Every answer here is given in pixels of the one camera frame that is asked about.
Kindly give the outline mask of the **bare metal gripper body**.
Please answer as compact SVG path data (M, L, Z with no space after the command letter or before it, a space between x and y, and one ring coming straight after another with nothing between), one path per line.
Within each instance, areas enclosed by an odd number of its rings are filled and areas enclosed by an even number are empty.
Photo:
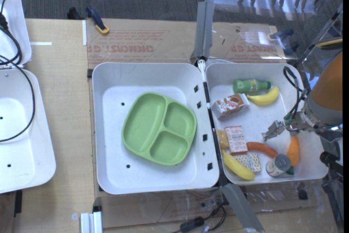
M289 112L284 117L285 129L291 134L300 131L314 132L318 128L318 119L311 111Z

